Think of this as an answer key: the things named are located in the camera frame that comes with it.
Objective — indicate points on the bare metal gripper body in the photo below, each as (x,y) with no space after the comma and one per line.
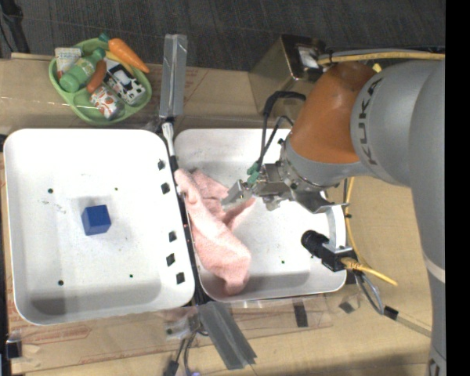
(276,184)

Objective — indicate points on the orange carrot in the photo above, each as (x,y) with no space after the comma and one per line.
(127,54)

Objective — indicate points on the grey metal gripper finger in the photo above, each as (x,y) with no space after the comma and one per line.
(239,189)
(235,203)

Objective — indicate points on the green divided plate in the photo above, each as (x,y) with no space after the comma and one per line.
(84,110)

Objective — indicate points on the white plastic tray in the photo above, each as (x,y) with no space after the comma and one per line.
(102,268)
(274,241)

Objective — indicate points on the brown sausage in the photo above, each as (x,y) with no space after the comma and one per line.
(97,77)

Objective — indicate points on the brown cardboard board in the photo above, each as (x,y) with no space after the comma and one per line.
(223,88)

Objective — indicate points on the green bottle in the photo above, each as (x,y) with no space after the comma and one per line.
(76,74)

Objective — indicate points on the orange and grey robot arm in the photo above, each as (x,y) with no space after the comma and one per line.
(399,131)

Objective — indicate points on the black and white cow carton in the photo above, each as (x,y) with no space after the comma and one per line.
(127,84)

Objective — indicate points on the yellow banana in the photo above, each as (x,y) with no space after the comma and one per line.
(119,63)

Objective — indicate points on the pink cloth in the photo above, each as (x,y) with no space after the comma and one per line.
(215,241)

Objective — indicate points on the white can with red print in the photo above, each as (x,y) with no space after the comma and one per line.
(106,103)

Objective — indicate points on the blue cube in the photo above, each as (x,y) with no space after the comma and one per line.
(96,220)

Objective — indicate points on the black cylinder on white bracket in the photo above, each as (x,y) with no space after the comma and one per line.
(321,245)

